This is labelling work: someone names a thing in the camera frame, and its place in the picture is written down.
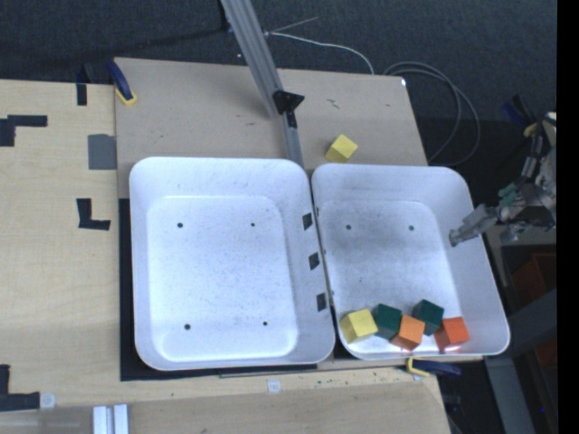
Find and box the white plastic tray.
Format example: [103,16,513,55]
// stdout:
[310,163,511,362]
[128,155,337,373]

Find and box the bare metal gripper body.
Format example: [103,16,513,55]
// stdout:
[497,182,557,233]

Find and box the orange cube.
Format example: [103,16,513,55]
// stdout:
[390,314,427,352]
[432,316,471,353]

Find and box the yellow cube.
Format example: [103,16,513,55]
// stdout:
[324,133,359,164]
[339,308,379,344]

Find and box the brown flat board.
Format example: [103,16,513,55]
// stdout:
[113,56,483,373]

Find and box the green cube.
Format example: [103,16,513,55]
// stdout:
[371,303,403,341]
[411,298,445,336]

